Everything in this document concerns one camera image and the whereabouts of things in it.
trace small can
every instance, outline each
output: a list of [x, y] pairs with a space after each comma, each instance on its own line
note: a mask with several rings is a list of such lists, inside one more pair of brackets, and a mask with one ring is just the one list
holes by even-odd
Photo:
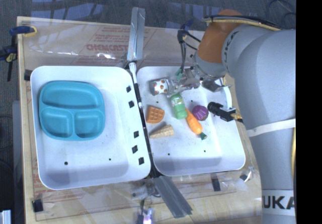
[[167, 93], [169, 90], [168, 79], [162, 78], [150, 81], [149, 89], [152, 95]]
[[171, 96], [171, 105], [175, 111], [175, 116], [177, 119], [184, 119], [188, 117], [188, 113], [186, 111], [185, 102], [182, 96], [177, 93]]

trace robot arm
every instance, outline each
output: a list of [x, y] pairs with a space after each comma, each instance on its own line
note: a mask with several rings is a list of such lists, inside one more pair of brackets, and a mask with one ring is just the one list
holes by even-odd
[[295, 30], [211, 23], [195, 55], [199, 72], [214, 80], [225, 74], [235, 79], [260, 171], [263, 224], [296, 223], [295, 37]]

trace blue clamp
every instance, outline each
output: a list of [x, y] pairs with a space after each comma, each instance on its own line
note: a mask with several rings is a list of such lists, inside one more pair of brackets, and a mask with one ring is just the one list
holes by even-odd
[[7, 63], [9, 63], [7, 82], [11, 80], [13, 61], [16, 60], [18, 57], [18, 47], [16, 44], [16, 36], [18, 34], [31, 34], [36, 32], [37, 30], [35, 27], [29, 27], [29, 26], [17, 26], [9, 30], [9, 33], [12, 36], [11, 45], [5, 46], [5, 47], [0, 46], [0, 60], [5, 60]]

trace black cable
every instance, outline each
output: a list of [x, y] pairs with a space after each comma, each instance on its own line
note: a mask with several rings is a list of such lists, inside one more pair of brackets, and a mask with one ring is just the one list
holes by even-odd
[[144, 209], [144, 201], [145, 199], [143, 199], [140, 203], [140, 207], [141, 207], [141, 215], [143, 215], [143, 209]]
[[180, 43], [180, 47], [181, 47], [181, 58], [182, 58], [182, 63], [180, 68], [181, 68], [181, 73], [183, 73], [183, 69], [185, 68], [187, 50], [184, 42]]
[[267, 25], [269, 27], [282, 29], [282, 27], [272, 21], [269, 21], [267, 19], [259, 18], [259, 17], [253, 17], [253, 16], [226, 16], [226, 15], [211, 15], [211, 16], [205, 16], [205, 18], [210, 18], [211, 22], [214, 23], [214, 20], [241, 20], [241, 21], [248, 21], [248, 22], [254, 22], [256, 24], [263, 24]]
[[290, 7], [291, 7], [291, 10], [293, 12], [288, 12], [286, 14], [283, 15], [283, 18], [282, 18], [282, 21], [283, 21], [283, 25], [284, 25], [284, 28], [285, 28], [285, 23], [284, 23], [284, 20], [285, 20], [285, 17], [289, 14], [293, 14], [296, 16], [296, 13], [294, 12], [294, 7], [291, 5], [291, 3], [287, 2], [286, 0], [272, 0], [268, 3], [267, 7], [266, 7], [266, 18], [269, 18], [269, 11], [270, 11], [270, 6], [272, 5], [272, 3], [274, 2], [283, 2], [283, 3], [286, 3], [288, 4]]
[[190, 34], [188, 31], [186, 31], [186, 30], [182, 30], [182, 32], [183, 32], [184, 34], [187, 34], [189, 37], [191, 37], [191, 38], [195, 39], [196, 41], [201, 42], [201, 40], [199, 40], [197, 37], [195, 37], [195, 36], [193, 36], [192, 34]]
[[192, 48], [192, 49], [194, 49], [194, 50], [197, 50], [197, 48], [195, 48], [195, 47], [193, 47], [193, 46], [189, 45], [187, 42], [185, 42], [185, 44], [186, 44], [188, 47], [190, 47], [190, 48]]

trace wooden table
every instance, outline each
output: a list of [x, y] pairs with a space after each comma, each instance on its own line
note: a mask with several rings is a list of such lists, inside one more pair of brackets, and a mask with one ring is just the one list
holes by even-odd
[[[28, 24], [28, 22], [32, 25], [32, 20], [34, 19], [18, 17], [17, 25]], [[153, 50], [153, 47], [158, 46], [158, 43], [164, 45], [165, 53], [179, 49], [176, 36], [173, 35], [175, 30], [162, 28], [146, 28], [146, 30], [149, 38], [154, 37], [154, 39], [149, 39], [149, 43], [145, 45], [148, 55], [147, 62], [153, 60], [153, 58], [149, 58], [151, 55], [149, 49]], [[194, 35], [201, 38], [203, 33], [195, 32]], [[25, 63], [28, 58], [25, 57], [23, 39], [23, 35], [18, 35], [25, 223], [30, 224], [38, 221], [40, 223], [136, 223], [137, 215], [140, 212], [140, 201], [130, 198], [130, 193], [126, 190], [130, 184], [89, 187], [63, 192], [50, 191], [42, 185], [37, 176], [30, 82], [25, 80]], [[176, 64], [180, 60], [179, 54], [172, 63]], [[226, 81], [233, 85], [233, 79], [229, 76], [226, 77]], [[231, 88], [231, 94], [233, 105], [237, 108], [234, 86]], [[154, 197], [146, 200], [145, 208], [154, 209], [155, 223], [189, 224], [212, 223], [214, 221], [216, 223], [260, 223], [260, 176], [246, 130], [241, 123], [237, 123], [237, 127], [246, 154], [245, 166], [240, 171], [218, 173], [217, 178], [222, 187], [218, 192], [213, 190], [211, 174], [174, 178], [174, 183], [193, 209], [192, 215], [174, 218], [162, 199]], [[240, 182], [242, 180], [238, 177], [241, 171], [248, 169], [248, 166], [254, 168], [254, 175], [249, 181]], [[32, 201], [36, 199], [42, 200], [44, 207], [43, 211], [37, 213], [34, 212], [32, 204]]]

